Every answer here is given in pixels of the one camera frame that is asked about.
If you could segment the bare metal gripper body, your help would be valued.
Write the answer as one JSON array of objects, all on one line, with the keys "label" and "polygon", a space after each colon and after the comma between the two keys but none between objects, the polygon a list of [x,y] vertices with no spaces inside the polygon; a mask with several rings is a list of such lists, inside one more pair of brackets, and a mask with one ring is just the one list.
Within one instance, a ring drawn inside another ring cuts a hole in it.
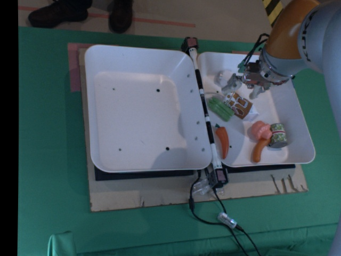
[{"label": "bare metal gripper body", "polygon": [[260,60],[241,65],[241,73],[241,80],[249,89],[258,86],[262,90],[268,90],[272,86],[279,86],[290,80],[289,76],[280,75]]}]

